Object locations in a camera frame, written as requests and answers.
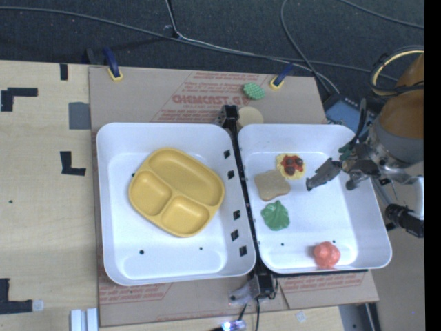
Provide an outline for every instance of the dark floor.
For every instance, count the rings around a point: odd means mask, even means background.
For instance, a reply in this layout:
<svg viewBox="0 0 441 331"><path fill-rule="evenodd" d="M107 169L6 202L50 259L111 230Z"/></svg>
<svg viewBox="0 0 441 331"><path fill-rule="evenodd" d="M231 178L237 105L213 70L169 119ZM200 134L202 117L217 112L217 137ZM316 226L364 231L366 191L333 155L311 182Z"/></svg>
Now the dark floor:
<svg viewBox="0 0 441 331"><path fill-rule="evenodd" d="M185 37L306 66L280 22L284 0L171 0L176 26ZM424 25L424 0L345 0L399 21ZM165 0L0 0L0 59L64 63L100 63L109 46L121 66L179 68L276 74L285 64L204 50L167 41L80 16L5 10L6 6L46 8L87 14L172 36ZM337 0L288 0L285 22L310 61L371 70L378 58L396 48L424 44L424 29L404 26ZM93 57L86 59L85 50ZM369 93L369 74L320 63L311 64L342 95L359 99ZM398 77L399 62L384 74ZM311 74L295 68L291 74ZM385 86L394 81L383 79ZM333 86L319 83L326 99Z"/></svg>

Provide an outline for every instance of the divided yellow plate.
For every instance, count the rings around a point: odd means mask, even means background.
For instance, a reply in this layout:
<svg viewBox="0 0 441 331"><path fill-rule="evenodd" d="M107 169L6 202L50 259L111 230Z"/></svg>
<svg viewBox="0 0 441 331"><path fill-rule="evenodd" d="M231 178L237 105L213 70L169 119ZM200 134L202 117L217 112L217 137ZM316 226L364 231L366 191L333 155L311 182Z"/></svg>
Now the divided yellow plate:
<svg viewBox="0 0 441 331"><path fill-rule="evenodd" d="M198 234L225 196L222 179L176 148L153 152L129 186L132 206L153 224L178 237Z"/></svg>

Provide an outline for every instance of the light wood surface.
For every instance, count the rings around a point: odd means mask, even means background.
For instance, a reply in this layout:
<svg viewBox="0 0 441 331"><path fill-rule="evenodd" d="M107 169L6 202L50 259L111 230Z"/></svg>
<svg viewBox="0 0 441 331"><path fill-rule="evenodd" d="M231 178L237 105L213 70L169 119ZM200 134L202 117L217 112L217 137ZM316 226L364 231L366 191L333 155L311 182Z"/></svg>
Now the light wood surface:
<svg viewBox="0 0 441 331"><path fill-rule="evenodd" d="M0 315L0 330L69 330L71 310L98 307L91 134L68 123L69 103L89 103L88 67L68 71L61 81L58 64L0 61L0 90L39 89L38 97L16 97L12 112L0 112L0 278L10 278L11 301L44 302L40 312ZM72 151L72 167L86 168L84 177L61 174L60 151ZM251 329L256 315L245 320ZM111 330L210 330L224 321ZM343 330L338 307L260 315L259 330L294 327Z"/></svg>

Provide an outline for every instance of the white tray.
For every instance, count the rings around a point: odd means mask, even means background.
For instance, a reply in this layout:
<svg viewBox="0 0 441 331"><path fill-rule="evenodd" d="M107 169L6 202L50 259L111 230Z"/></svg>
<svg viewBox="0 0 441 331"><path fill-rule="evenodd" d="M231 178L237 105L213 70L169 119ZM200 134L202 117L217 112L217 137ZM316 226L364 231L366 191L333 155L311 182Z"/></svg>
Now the white tray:
<svg viewBox="0 0 441 331"><path fill-rule="evenodd" d="M111 123L99 130L96 147L104 266L114 282L141 285L233 277L253 268L256 252L231 139L224 129L210 124ZM163 147L198 159L225 186L214 218L190 238L156 227L128 199L132 173Z"/></svg>
<svg viewBox="0 0 441 331"><path fill-rule="evenodd" d="M323 271L316 267L312 250L331 241L341 252L333 269L359 270L384 267L391 259L391 246L370 180L348 191L349 175L341 172L333 181L308 192L306 178L313 177L329 157L337 160L338 149L354 133L339 125L249 125L239 132L239 144L256 238L261 258L281 274ZM289 181L289 194L276 197L288 209L290 225L274 232L263 221L262 201L254 176L276 167L281 153L299 154L306 164L302 179Z"/></svg>

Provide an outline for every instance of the blue clamp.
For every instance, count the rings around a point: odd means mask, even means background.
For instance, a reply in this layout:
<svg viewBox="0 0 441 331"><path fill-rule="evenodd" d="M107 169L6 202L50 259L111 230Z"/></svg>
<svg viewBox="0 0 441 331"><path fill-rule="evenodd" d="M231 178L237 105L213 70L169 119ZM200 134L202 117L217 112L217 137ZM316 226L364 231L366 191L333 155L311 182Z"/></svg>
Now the blue clamp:
<svg viewBox="0 0 441 331"><path fill-rule="evenodd" d="M282 72L280 75L275 76L270 82L269 82L269 87L272 90L279 90L280 87L282 87L283 84L283 79L289 74L289 72L293 69L294 64L290 63Z"/></svg>
<svg viewBox="0 0 441 331"><path fill-rule="evenodd" d="M109 65L107 71L109 72L110 78L114 82L121 81L123 79L123 73L119 70L114 53L110 50L109 47L104 47L103 54L105 60L107 61L107 64Z"/></svg>

